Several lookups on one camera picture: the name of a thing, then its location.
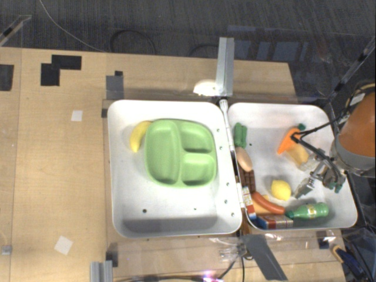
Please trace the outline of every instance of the green bowl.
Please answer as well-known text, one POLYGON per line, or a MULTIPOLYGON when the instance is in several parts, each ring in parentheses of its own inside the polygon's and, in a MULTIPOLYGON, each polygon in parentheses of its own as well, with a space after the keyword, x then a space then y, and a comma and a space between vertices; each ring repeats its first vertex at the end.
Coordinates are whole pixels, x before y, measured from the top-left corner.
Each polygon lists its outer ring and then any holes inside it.
POLYGON ((217 155, 212 133, 191 121, 154 121, 145 136, 149 177, 173 187, 201 186, 214 180, 217 155))

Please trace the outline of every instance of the yellow lemon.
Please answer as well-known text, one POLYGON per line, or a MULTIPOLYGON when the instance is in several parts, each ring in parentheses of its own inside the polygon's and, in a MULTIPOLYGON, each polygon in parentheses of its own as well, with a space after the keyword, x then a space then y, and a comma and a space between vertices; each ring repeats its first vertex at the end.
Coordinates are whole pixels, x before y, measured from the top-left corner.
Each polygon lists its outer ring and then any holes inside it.
POLYGON ((271 184, 271 195, 279 200, 288 200, 291 196, 291 187, 283 180, 273 180, 271 184))

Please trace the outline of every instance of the banana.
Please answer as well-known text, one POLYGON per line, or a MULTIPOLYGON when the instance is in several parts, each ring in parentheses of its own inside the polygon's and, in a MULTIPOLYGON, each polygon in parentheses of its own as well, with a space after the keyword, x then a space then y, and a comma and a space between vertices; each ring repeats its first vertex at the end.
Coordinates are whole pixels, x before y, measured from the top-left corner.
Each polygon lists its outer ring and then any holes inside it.
POLYGON ((140 149, 141 141, 148 127, 152 124, 151 121, 142 121, 135 126, 132 133, 130 134, 129 144, 130 148, 136 153, 140 149))

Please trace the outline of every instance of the wooden table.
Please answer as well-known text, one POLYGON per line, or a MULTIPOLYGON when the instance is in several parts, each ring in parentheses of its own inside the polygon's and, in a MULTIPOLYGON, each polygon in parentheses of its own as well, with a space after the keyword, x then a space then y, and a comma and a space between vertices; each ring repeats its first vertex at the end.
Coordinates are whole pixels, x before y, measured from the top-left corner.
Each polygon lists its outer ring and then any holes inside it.
MULTIPOLYGON (((0 92, 0 246, 13 248, 0 256, 1 282, 89 281, 90 262, 103 261, 112 242, 130 260, 114 268, 115 277, 153 269, 186 274, 208 256, 207 269, 227 267, 204 237, 133 241, 114 233, 101 117, 106 76, 116 70, 123 71, 127 98, 169 93, 190 99, 195 83, 215 78, 216 60, 0 48, 0 64, 15 66, 12 90, 0 92), (81 56, 82 69, 61 70, 60 87, 41 86, 41 64, 51 63, 53 54, 81 56), (82 121, 71 121, 74 110, 83 111, 82 121), (73 241, 68 255, 54 250, 60 236, 73 241)), ((234 68, 235 93, 294 100, 287 64, 235 61, 234 68)), ((331 233, 333 243, 343 244, 340 231, 331 233)), ((344 281, 341 265, 329 250, 318 249, 314 232, 278 235, 285 242, 270 245, 290 281, 344 281)), ((226 281, 240 277, 236 264, 226 281)), ((264 278, 247 261, 251 280, 264 278)))

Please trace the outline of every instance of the metal bracket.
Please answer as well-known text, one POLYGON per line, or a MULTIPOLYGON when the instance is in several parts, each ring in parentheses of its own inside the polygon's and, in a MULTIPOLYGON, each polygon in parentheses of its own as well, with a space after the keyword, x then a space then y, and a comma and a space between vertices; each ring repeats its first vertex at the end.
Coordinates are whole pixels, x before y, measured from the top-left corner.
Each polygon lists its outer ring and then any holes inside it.
POLYGON ((0 35, 0 47, 4 46, 11 37, 13 37, 23 26, 29 21, 31 16, 18 16, 18 18, 8 26, 6 30, 0 35))
POLYGON ((234 79, 234 38, 220 38, 217 61, 217 96, 232 96, 234 79))
POLYGON ((112 260, 105 262, 91 262, 90 282, 112 282, 112 260))

